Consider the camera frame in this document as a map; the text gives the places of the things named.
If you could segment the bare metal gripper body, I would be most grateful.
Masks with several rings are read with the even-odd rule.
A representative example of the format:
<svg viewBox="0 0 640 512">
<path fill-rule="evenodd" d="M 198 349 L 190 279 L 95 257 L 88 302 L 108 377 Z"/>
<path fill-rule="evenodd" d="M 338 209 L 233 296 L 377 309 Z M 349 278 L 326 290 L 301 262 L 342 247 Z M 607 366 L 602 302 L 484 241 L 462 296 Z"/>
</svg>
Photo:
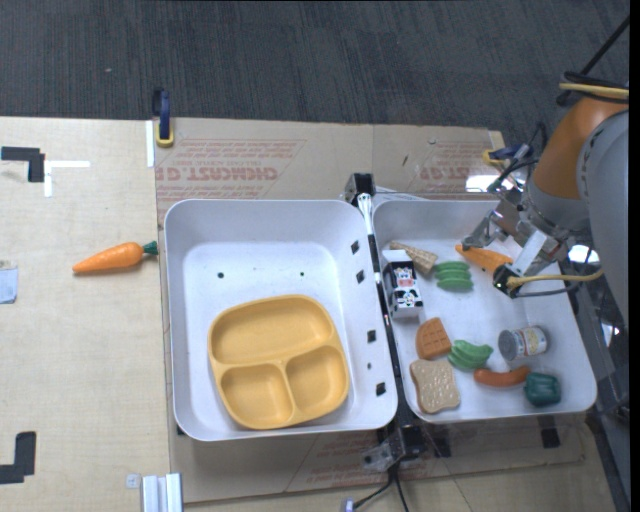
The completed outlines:
<svg viewBox="0 0 640 512">
<path fill-rule="evenodd" d="M 547 221 L 525 192 L 501 192 L 499 202 L 489 214 L 491 222 L 505 235 L 524 247 L 535 234 L 545 236 L 541 259 L 562 260 L 566 257 L 566 231 Z"/>
</svg>

